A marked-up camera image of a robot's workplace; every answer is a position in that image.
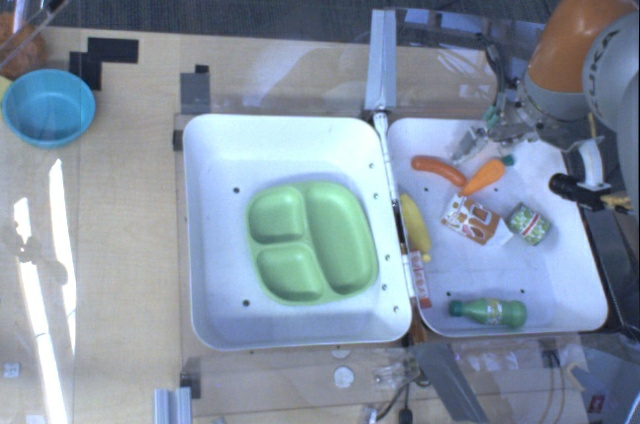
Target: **bottle cap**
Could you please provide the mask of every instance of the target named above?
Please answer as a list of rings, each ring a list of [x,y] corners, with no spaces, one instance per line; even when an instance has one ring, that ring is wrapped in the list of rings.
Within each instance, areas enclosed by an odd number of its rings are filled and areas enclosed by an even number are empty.
[[[453,300],[449,303],[449,314],[454,317],[460,317],[462,315],[462,302],[459,300]]]

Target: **blue bowl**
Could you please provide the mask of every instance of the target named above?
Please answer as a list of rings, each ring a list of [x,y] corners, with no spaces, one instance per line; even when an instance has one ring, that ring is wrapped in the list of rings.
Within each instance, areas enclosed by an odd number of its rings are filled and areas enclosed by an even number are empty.
[[[87,130],[96,101],[87,84],[63,70],[34,70],[16,79],[2,100],[9,128],[27,143],[56,148]]]

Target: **sausage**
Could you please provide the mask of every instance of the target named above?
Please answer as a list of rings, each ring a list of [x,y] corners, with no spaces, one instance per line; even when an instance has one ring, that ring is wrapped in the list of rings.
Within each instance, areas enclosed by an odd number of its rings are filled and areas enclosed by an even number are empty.
[[[466,184],[467,178],[450,164],[441,161],[436,157],[414,156],[411,159],[411,167],[421,172],[435,173],[444,177],[454,186],[462,187]]]

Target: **bottle label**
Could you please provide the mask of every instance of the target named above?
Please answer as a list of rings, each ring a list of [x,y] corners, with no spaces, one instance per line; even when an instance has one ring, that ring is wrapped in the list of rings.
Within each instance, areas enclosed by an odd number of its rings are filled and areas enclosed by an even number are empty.
[[[487,321],[486,324],[496,325],[502,322],[502,303],[499,300],[487,299]]]

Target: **carrot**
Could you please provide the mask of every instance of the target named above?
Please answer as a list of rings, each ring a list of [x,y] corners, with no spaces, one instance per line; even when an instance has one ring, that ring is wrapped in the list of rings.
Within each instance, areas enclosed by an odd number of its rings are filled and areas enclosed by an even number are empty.
[[[435,157],[415,156],[411,159],[411,167],[414,170],[440,175],[454,186],[462,187],[467,182],[467,178],[456,168]]]
[[[500,180],[504,175],[504,163],[500,159],[490,159],[473,174],[462,188],[460,194],[469,196]]]

